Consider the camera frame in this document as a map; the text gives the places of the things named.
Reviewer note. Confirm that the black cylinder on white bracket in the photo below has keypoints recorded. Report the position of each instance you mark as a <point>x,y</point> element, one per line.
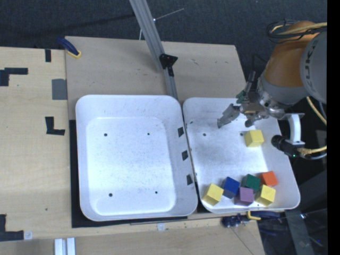
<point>295,130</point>

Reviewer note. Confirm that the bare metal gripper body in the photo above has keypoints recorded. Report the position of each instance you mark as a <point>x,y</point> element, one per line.
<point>255,106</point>

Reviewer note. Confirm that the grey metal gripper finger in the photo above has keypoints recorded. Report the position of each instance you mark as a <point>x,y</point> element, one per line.
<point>250,120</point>
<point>228,115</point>

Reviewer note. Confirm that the orange cube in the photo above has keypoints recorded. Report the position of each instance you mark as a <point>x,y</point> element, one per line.
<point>269,178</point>

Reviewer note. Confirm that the green cube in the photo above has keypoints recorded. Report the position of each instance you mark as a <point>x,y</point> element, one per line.
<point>251,182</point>

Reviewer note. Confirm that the white plastic tray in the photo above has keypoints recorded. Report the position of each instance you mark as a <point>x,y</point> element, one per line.
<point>225,155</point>
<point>130,158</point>

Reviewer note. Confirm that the blue cube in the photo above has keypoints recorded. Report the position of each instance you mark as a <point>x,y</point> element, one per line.
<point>231,186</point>

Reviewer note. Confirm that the purple cube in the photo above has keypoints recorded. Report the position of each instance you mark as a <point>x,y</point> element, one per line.
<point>245,196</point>

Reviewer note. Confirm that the yellow cube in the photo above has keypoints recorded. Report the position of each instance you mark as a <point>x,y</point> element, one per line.
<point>254,138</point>
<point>265,195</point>
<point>212,193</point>

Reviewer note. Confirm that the pale wood board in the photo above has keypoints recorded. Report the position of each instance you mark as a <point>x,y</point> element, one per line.
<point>119,70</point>

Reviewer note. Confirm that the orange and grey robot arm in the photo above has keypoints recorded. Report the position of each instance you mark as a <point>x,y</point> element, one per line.
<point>287,62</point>

